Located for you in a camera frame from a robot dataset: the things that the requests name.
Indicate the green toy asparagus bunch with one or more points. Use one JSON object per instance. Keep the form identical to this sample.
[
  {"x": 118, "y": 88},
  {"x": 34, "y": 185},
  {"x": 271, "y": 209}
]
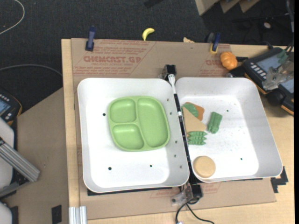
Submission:
[{"x": 215, "y": 122}]

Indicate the tan toy sandwich with lettuce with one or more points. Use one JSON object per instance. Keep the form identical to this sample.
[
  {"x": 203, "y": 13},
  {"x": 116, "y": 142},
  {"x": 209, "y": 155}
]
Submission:
[{"x": 192, "y": 122}]

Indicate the green toy pea pods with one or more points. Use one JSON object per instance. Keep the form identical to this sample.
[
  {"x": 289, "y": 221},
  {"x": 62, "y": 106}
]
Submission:
[{"x": 196, "y": 137}]

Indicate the white plastic tray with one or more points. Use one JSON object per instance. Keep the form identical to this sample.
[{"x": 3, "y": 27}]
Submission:
[
  {"x": 130, "y": 171},
  {"x": 240, "y": 134}
]

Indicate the orange toy pumpkin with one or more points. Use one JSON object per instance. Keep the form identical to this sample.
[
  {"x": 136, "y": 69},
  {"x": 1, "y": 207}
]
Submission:
[{"x": 228, "y": 60}]

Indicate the green divided plate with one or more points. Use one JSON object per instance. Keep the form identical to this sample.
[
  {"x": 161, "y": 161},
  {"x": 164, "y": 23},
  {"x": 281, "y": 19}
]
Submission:
[{"x": 151, "y": 122}]

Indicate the thin black and white rod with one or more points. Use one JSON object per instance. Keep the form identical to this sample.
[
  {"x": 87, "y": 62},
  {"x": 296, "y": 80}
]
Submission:
[{"x": 176, "y": 101}]

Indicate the tan round toy biscuit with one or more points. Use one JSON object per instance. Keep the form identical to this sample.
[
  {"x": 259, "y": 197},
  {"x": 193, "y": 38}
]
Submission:
[{"x": 204, "y": 167}]

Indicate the yellow banana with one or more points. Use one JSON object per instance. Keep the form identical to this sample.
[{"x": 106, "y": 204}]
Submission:
[{"x": 146, "y": 32}]

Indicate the brown cardboard board red print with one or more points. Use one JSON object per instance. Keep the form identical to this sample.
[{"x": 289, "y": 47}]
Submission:
[{"x": 144, "y": 59}]

